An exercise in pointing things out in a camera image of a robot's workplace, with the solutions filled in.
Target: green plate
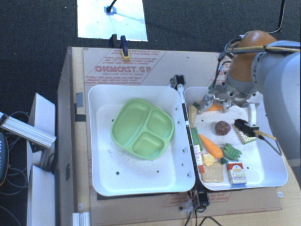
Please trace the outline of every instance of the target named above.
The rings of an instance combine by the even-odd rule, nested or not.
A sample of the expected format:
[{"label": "green plate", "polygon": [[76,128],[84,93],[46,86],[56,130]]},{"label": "green plate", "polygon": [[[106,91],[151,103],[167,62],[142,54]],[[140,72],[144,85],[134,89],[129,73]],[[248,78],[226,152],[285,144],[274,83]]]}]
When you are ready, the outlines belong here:
[{"label": "green plate", "polygon": [[142,99],[129,100],[111,126],[111,138],[118,146],[146,160],[164,152],[173,132],[172,118]]}]

